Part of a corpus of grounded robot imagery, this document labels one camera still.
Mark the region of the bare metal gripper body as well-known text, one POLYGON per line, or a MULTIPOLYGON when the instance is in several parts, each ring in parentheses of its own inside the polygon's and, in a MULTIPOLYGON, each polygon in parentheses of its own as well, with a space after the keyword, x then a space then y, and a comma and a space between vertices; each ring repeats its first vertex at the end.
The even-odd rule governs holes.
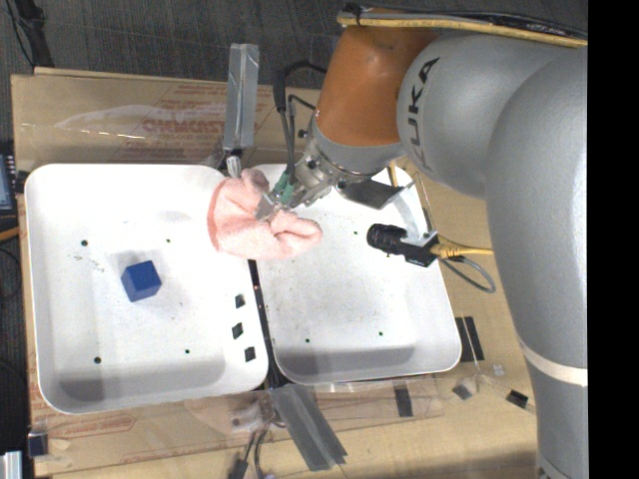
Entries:
POLYGON ((319 156, 304 154, 292 167, 286 167, 272 195, 277 203, 289 209, 312 205, 331 190, 330 173, 321 169, 319 156))

